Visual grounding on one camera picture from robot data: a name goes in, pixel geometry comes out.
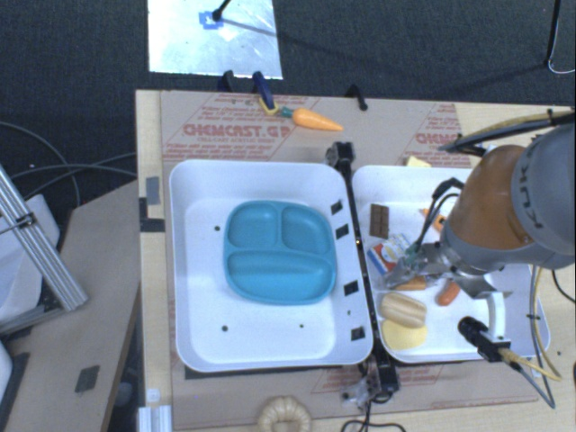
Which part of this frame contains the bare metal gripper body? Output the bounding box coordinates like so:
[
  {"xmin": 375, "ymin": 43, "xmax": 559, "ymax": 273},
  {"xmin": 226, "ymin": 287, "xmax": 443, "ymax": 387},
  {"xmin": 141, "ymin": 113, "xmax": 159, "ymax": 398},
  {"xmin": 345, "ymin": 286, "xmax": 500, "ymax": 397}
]
[{"xmin": 406, "ymin": 242, "xmax": 461, "ymax": 284}]

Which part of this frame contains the orange oblong toy food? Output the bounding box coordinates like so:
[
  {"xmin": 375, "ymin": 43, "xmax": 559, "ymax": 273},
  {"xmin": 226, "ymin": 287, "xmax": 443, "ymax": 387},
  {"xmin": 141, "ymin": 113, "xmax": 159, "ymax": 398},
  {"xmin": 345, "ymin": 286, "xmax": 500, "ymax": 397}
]
[{"xmin": 392, "ymin": 275, "xmax": 428, "ymax": 293}]

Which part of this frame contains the orange sausage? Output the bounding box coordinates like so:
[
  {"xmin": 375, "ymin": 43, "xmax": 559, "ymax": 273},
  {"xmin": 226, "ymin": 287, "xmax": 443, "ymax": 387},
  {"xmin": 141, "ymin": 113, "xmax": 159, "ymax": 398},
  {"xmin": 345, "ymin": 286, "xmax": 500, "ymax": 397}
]
[{"xmin": 436, "ymin": 280, "xmax": 462, "ymax": 307}]

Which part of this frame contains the white blue red carton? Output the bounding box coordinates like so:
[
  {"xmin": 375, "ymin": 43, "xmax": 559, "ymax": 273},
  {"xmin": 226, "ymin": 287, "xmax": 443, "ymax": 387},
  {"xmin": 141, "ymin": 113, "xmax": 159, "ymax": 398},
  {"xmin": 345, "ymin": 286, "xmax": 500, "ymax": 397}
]
[{"xmin": 366, "ymin": 232, "xmax": 412, "ymax": 275}]

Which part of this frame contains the tan hot dog bun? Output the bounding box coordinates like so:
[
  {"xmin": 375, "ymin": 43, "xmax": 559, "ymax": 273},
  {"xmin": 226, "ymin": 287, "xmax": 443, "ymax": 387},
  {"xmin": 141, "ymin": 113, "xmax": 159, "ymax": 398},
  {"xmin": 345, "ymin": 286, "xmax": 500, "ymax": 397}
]
[{"xmin": 379, "ymin": 291, "xmax": 428, "ymax": 329}]

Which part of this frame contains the small orange block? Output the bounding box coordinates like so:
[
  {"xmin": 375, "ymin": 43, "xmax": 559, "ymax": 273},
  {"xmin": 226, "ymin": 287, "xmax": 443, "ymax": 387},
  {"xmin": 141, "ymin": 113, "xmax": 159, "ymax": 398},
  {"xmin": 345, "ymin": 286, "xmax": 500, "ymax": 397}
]
[{"xmin": 421, "ymin": 207, "xmax": 447, "ymax": 234}]

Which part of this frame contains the thin black and white rod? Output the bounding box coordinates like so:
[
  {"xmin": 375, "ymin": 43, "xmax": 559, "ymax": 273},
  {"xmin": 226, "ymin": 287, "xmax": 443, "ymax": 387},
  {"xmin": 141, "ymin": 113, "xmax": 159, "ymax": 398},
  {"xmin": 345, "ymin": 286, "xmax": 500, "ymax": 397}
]
[{"xmin": 338, "ymin": 159, "xmax": 389, "ymax": 377}]

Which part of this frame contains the white plastic tray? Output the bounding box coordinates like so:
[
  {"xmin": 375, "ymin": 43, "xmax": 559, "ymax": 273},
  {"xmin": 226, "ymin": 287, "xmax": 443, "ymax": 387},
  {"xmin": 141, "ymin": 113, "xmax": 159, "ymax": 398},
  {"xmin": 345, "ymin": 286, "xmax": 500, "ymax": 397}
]
[
  {"xmin": 167, "ymin": 158, "xmax": 375, "ymax": 374},
  {"xmin": 351, "ymin": 164, "xmax": 552, "ymax": 365}
]

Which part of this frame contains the brown chocolate bar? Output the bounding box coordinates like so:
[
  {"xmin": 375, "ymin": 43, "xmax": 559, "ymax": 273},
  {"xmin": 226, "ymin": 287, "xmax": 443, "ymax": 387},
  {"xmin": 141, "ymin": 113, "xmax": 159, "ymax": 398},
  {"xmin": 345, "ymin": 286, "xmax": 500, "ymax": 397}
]
[{"xmin": 369, "ymin": 202, "xmax": 391, "ymax": 237}]

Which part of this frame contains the yellow round biscuit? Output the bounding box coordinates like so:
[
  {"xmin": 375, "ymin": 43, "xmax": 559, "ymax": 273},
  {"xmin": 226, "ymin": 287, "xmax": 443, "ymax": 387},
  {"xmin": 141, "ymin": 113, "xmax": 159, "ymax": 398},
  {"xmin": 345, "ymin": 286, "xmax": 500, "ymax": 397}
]
[{"xmin": 381, "ymin": 318, "xmax": 428, "ymax": 352}]

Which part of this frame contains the blue divided plate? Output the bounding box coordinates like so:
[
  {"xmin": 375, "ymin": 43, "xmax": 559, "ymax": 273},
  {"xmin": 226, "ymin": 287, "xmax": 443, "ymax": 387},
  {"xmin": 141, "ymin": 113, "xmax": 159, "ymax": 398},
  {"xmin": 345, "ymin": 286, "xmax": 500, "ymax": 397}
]
[{"xmin": 222, "ymin": 199, "xmax": 338, "ymax": 307}]

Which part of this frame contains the orange carrot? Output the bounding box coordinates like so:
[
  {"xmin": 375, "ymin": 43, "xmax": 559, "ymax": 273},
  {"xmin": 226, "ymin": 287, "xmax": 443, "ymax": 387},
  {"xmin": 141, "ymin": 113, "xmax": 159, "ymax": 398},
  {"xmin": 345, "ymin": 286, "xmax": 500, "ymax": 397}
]
[{"xmin": 280, "ymin": 106, "xmax": 345, "ymax": 133}]

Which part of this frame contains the beige doughnut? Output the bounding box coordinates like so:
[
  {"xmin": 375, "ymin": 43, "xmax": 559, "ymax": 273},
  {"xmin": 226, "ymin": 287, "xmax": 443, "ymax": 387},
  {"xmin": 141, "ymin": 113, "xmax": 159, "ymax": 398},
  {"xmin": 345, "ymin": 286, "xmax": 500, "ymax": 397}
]
[{"xmin": 256, "ymin": 395, "xmax": 313, "ymax": 432}]

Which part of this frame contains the brown cardboard board red print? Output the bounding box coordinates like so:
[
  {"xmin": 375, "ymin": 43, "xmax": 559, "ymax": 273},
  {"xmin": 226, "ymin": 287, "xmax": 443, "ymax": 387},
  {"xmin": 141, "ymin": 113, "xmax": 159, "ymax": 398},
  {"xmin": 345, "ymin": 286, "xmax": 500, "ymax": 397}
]
[{"xmin": 159, "ymin": 89, "xmax": 541, "ymax": 420}]

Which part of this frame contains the black cylinder on white bracket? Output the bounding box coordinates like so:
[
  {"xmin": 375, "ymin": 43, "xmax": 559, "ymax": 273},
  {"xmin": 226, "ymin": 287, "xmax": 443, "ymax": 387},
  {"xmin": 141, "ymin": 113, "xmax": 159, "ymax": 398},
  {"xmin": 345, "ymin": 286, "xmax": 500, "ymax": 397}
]
[{"xmin": 457, "ymin": 288, "xmax": 513, "ymax": 363}]

